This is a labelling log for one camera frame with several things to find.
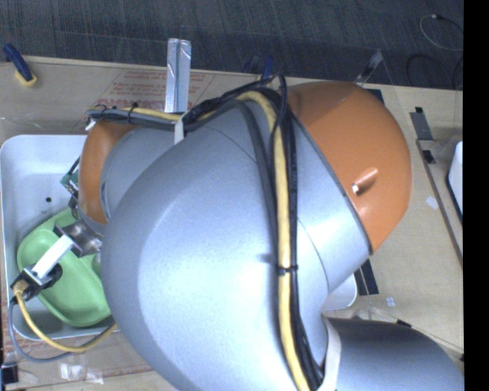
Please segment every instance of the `white container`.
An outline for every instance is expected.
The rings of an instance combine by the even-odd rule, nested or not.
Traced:
[[[2,195],[3,261],[6,282],[11,285],[19,274],[16,251],[22,239],[49,217],[67,207],[69,192],[60,179],[81,155],[85,135],[19,135],[8,139],[0,148],[0,192]],[[7,289],[7,299],[12,290]],[[38,298],[27,303],[35,323],[52,338],[96,335],[112,318],[93,327],[71,327],[42,304]],[[18,306],[13,326],[22,336],[37,340],[27,326]]]
[[[449,169],[449,174],[447,179],[449,181],[449,186],[451,187],[455,202],[458,205],[460,214],[464,214],[463,210],[463,142],[458,142],[455,148],[455,155],[451,163],[451,168]]]

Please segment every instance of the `gray carpet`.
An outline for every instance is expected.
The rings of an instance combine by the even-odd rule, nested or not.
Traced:
[[[353,80],[381,50],[370,82],[463,89],[463,20],[464,0],[0,0],[0,60],[10,42],[162,65],[167,39],[182,37],[193,68],[239,72],[271,55],[289,76]]]

